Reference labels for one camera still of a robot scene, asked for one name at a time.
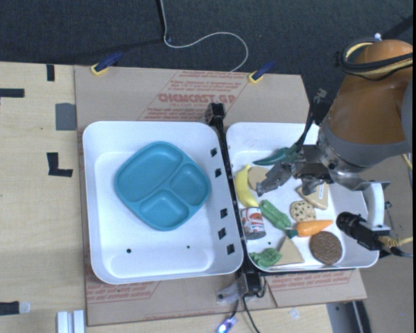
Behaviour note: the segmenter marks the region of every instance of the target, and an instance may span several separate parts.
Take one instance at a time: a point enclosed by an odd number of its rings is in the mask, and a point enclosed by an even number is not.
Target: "toy banana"
[[[248,170],[251,168],[249,164],[245,166],[236,174],[234,179],[234,185],[236,187],[236,193],[239,200],[246,207],[259,207],[259,203],[251,194],[250,188],[248,187]]]

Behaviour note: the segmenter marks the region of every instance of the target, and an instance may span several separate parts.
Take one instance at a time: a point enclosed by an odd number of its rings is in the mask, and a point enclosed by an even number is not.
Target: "blue divided plate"
[[[174,230],[188,221],[211,193],[208,177],[178,147],[153,142],[117,171],[117,195],[156,230]]]

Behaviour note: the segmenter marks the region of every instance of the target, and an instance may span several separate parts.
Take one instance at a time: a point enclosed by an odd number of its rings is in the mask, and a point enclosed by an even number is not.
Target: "metal bracket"
[[[228,287],[216,291],[218,304],[232,304],[242,298],[248,292],[247,278],[240,274]]]
[[[57,312],[55,319],[57,333],[85,333],[85,313],[83,310],[74,312]]]

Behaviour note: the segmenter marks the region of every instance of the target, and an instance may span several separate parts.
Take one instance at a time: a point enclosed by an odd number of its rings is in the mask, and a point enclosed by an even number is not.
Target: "cable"
[[[408,159],[408,156],[406,154],[402,154],[402,159],[404,159],[404,162],[407,164],[410,171],[413,171],[413,163]]]
[[[404,239],[397,239],[390,236],[379,236],[378,241],[380,241],[384,246],[389,247],[391,254],[397,255],[398,257],[407,257],[407,258],[413,258],[412,253],[405,253],[402,250],[400,250],[398,247],[402,246],[406,243],[410,243],[413,241],[413,236],[404,238]]]
[[[245,41],[242,38],[240,38],[238,35],[236,35],[234,33],[231,33],[231,32],[223,32],[223,31],[221,31],[221,32],[210,33],[209,35],[206,35],[206,36],[204,36],[202,38],[199,38],[195,42],[192,42],[192,43],[189,43],[189,44],[184,44],[182,46],[175,46],[173,44],[170,44],[168,42],[168,40],[167,40],[167,37],[168,37],[167,36],[168,26],[167,26],[167,23],[166,23],[166,15],[165,15],[164,2],[163,2],[163,0],[159,0],[159,3],[160,3],[160,10],[162,12],[163,22],[164,22],[164,37],[163,37],[163,39],[164,39],[164,43],[165,43],[166,46],[168,46],[170,48],[174,48],[174,49],[189,48],[189,47],[192,47],[192,46],[196,45],[197,43],[200,43],[203,40],[206,40],[207,38],[213,37],[215,35],[230,35],[232,37],[237,38],[243,44],[243,46],[245,47],[245,58],[243,59],[243,61],[242,61],[241,64],[239,64],[237,67],[235,67],[231,71],[236,71],[236,70],[238,70],[239,68],[241,68],[245,64],[245,62],[248,59],[248,46],[247,46],[247,44],[245,43]]]
[[[266,281],[265,278],[263,278],[263,288],[262,288],[262,291],[260,293],[256,293],[256,296],[258,298],[263,298],[265,296],[267,287],[268,287],[268,282]]]
[[[231,313],[231,315],[229,316],[229,318],[231,319],[231,318],[233,318],[235,315],[236,315],[236,313],[237,313],[237,309],[239,308],[239,302],[240,302],[240,299],[238,299],[237,301],[236,301],[236,304],[234,305],[234,309],[233,309],[233,312]]]
[[[385,60],[378,60],[376,62],[369,63],[353,63],[349,61],[350,56],[371,44],[377,43],[379,40],[373,38],[358,39],[348,46],[346,46],[342,53],[338,54],[338,66],[343,72],[350,75],[360,76],[362,78],[379,81],[387,78],[391,74],[401,69],[412,67],[413,65],[413,53],[407,53],[404,55],[398,55],[397,57],[388,58]],[[377,75],[380,73],[386,73],[379,78],[369,78],[369,76]]]
[[[254,321],[253,321],[253,319],[251,317],[250,311],[248,310],[248,306],[247,306],[247,303],[245,301],[245,296],[242,297],[242,301],[243,301],[243,306],[245,307],[245,310],[247,312],[248,318],[250,319],[250,322],[252,324],[252,327],[254,328],[254,330],[256,331],[256,333],[260,333],[260,331],[257,329],[256,324],[254,323]]]

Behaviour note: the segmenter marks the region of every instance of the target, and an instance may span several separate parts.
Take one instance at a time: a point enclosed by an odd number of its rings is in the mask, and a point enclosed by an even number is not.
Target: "white tray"
[[[252,165],[253,161],[268,157],[281,147],[292,146],[299,139],[303,130],[304,125],[298,123],[235,123],[231,125],[227,130],[227,143],[233,176],[246,164]],[[313,125],[304,144],[315,144],[317,136],[318,127]],[[251,190],[251,192],[259,202],[263,199],[268,199],[275,207],[290,217],[290,204],[302,199],[295,191],[301,184],[301,180],[291,178],[278,189],[269,191],[260,198],[255,191]],[[328,202],[329,205],[326,210],[316,209],[318,219],[336,220],[336,217],[344,211],[361,214],[363,218],[367,218],[367,206],[360,191],[350,191],[340,185],[332,184],[329,186]],[[239,210],[244,208],[240,201],[238,204]],[[263,221],[266,236],[261,239],[248,240],[247,251],[249,253],[260,253],[269,247],[279,250],[284,240],[284,232],[273,227],[266,219],[263,219]],[[334,233],[339,238],[343,247],[342,258],[333,266],[324,265],[313,258],[309,250],[308,237],[294,237],[293,241],[299,248],[305,262],[302,264],[279,266],[275,270],[262,270],[278,273],[321,271],[363,268],[376,263],[379,252],[370,251],[357,244],[356,240],[340,231],[336,223],[326,228],[326,231]]]
[[[141,148],[158,141],[184,151],[211,183],[211,194],[196,214],[166,232],[137,218],[114,190],[120,166]],[[222,275],[241,266],[243,250],[220,145],[209,126],[100,121],[85,129],[83,148],[91,263],[102,281],[125,284]]]

